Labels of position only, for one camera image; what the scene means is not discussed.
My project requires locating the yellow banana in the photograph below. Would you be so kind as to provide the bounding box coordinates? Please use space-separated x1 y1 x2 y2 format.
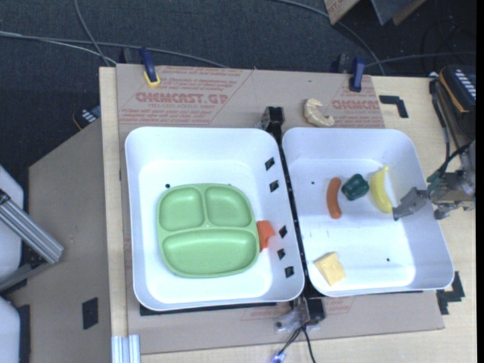
369 165 396 215

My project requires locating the green divided plate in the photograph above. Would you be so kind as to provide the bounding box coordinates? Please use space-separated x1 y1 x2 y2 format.
156 182 262 279

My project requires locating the yellow cheese wedge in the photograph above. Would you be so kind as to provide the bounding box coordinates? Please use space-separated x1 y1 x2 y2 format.
313 250 347 287

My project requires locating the white plastic tray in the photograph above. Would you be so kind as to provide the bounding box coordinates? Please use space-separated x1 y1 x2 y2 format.
281 126 455 299
123 126 306 312

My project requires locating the dark green pepper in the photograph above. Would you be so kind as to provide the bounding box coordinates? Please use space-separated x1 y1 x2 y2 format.
340 173 371 203

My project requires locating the beige croissant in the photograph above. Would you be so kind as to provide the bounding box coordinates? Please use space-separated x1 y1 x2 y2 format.
302 97 337 129

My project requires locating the orange carrot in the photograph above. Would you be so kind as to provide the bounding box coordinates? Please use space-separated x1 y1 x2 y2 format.
256 219 276 253

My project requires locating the orange sausage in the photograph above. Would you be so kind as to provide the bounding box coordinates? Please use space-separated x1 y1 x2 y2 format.
325 176 343 220

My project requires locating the brown cardboard board red print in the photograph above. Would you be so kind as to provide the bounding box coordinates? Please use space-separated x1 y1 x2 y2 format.
115 63 445 355

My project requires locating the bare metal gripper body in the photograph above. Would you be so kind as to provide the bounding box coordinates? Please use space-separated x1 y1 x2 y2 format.
427 170 476 219

